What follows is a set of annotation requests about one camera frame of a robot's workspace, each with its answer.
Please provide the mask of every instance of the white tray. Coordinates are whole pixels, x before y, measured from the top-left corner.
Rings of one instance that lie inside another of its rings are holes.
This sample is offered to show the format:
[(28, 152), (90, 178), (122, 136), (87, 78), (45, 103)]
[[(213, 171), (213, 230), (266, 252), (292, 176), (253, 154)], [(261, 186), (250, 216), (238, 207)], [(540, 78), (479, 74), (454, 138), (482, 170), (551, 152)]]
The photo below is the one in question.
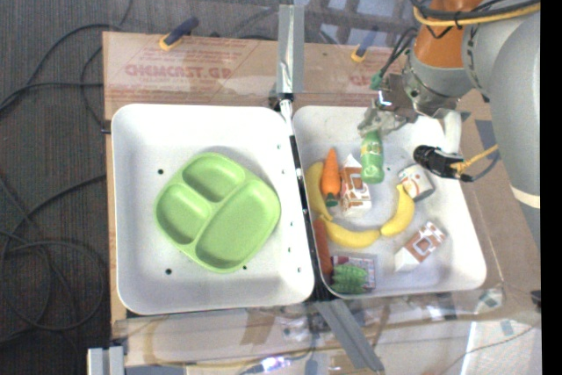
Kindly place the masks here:
[[(112, 120), (117, 288), (137, 314), (280, 306), (306, 300), (314, 275), (284, 120), (261, 107), (127, 105)], [(194, 155), (218, 151), (269, 183), (281, 218), (260, 251), (230, 274), (211, 272), (158, 230), (160, 189)]]
[[(361, 138), (357, 125), (364, 118), (364, 112), (365, 108), (326, 106), (305, 106), (297, 110), (293, 126), (303, 170), (316, 161), (323, 161), (330, 147), (335, 148), (340, 164), (349, 154), (360, 162)], [(351, 229), (364, 229), (390, 219), (396, 205), (395, 186), (400, 182), (398, 172), (414, 163), (414, 149), (421, 144), (443, 146), (443, 129), (436, 119), (420, 117), (413, 124), (385, 135), (385, 180), (369, 187), (372, 209), (361, 219), (346, 220), (336, 207), (334, 222)], [(486, 263), (459, 181), (429, 172), (428, 176), (436, 191), (415, 203), (414, 219), (407, 230), (393, 238), (381, 236), (370, 247), (357, 251), (329, 243), (332, 255), (359, 253), (375, 257), (377, 288), (362, 295), (386, 297), (463, 291), (476, 289), (484, 283)], [(414, 270), (394, 272), (394, 253), (428, 220), (448, 235), (447, 240)]]

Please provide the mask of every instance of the carrot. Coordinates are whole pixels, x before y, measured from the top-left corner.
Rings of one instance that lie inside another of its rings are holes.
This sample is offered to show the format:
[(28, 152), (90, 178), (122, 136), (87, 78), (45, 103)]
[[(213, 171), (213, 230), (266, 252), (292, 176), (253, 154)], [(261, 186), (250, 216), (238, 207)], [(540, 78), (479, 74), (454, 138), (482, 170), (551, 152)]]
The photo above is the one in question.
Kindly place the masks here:
[(322, 273), (329, 277), (332, 274), (334, 265), (332, 264), (332, 259), (330, 258), (326, 223), (323, 219), (318, 218), (313, 222), (313, 229), (316, 249), (318, 250), (318, 259), (320, 261), (320, 268)]
[(342, 178), (337, 165), (337, 156), (334, 148), (328, 151), (326, 160), (324, 160), (324, 170), (322, 171), (320, 188), (326, 198), (326, 206), (336, 206), (337, 196), (342, 188)]

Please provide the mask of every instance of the green bottle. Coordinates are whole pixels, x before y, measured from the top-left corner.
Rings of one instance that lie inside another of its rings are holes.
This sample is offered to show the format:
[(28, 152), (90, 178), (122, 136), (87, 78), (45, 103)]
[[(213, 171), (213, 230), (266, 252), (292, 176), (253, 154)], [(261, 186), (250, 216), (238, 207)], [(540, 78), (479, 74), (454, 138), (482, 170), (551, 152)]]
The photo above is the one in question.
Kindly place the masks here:
[(361, 179), (367, 184), (377, 184), (385, 179), (383, 171), (383, 142), (377, 130), (371, 130), (361, 142)]

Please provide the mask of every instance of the green plate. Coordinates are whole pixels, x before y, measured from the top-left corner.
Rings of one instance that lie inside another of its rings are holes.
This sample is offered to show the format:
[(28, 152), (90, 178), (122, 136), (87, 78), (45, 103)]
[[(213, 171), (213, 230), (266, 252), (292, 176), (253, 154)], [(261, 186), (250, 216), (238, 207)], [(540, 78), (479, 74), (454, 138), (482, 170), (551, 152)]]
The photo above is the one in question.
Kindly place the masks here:
[(155, 201), (157, 226), (196, 263), (215, 272), (240, 269), (277, 225), (281, 204), (261, 178), (232, 159), (191, 158)]

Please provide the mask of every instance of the yellow banana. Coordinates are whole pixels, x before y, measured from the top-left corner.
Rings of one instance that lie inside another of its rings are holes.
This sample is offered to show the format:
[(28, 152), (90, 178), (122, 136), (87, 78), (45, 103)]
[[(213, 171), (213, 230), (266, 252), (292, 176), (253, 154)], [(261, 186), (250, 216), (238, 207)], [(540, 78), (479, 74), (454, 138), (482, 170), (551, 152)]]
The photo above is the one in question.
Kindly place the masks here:
[(328, 238), (342, 247), (363, 249), (373, 244), (380, 236), (380, 230), (378, 229), (351, 231), (326, 218), (323, 218), (323, 220), (326, 224)]
[(322, 196), (322, 191), (320, 189), (320, 180), (323, 170), (324, 162), (318, 161), (313, 163), (305, 171), (306, 196), (308, 197), (308, 206), (310, 206), (311, 210), (324, 216), (324, 218), (328, 220), (332, 220), (332, 215), (326, 208), (326, 203), (324, 202), (324, 197)]
[(407, 226), (410, 225), (414, 217), (414, 201), (407, 192), (404, 191), (404, 186), (402, 186), (402, 184), (398, 184), (396, 189), (398, 190), (396, 213), (380, 228), (380, 233), (386, 237), (403, 232)]

